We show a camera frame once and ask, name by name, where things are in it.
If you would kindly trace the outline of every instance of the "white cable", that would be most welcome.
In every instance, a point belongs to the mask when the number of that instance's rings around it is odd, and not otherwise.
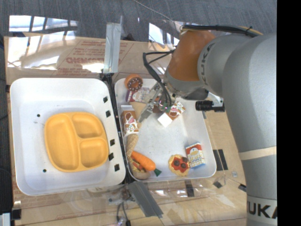
[[[151,11],[157,13],[157,14],[160,14],[161,16],[167,18],[168,20],[172,21],[169,17],[167,17],[167,16],[165,16],[164,14],[159,13],[159,12],[157,12],[157,11],[155,11],[155,10],[149,8],[148,6],[146,6],[146,5],[144,5],[144,4],[140,3],[140,2],[138,2],[137,0],[133,0],[133,1],[136,2],[136,3],[138,3],[138,4],[141,5],[141,6],[143,6],[143,7],[147,8],[147,9],[149,9],[149,10],[151,10]]]

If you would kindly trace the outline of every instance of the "yellow plate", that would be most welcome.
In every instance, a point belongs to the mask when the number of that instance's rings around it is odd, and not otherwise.
[[[87,112],[60,113],[45,124],[49,159],[60,171],[76,172],[101,166],[109,155],[101,121]]]

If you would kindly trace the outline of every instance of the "orange carrot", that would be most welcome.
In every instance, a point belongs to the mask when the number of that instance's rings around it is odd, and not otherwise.
[[[131,157],[140,163],[140,165],[143,166],[147,171],[154,171],[157,176],[161,173],[160,170],[156,169],[156,164],[147,156],[133,151]]]

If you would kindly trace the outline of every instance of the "toy donut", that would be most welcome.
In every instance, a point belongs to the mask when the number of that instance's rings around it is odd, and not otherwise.
[[[130,91],[137,92],[143,85],[143,80],[140,75],[132,73],[126,77],[124,84]]]

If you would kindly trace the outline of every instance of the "gray carpet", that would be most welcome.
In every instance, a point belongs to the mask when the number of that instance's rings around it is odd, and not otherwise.
[[[162,20],[202,25],[252,26],[262,33],[277,31],[277,0],[0,0],[0,34],[8,30],[10,15],[31,15],[78,21],[77,35],[105,37],[107,22],[119,23],[123,33],[148,41],[148,24],[162,29]],[[0,214],[11,208],[10,151],[5,62],[0,51]]]

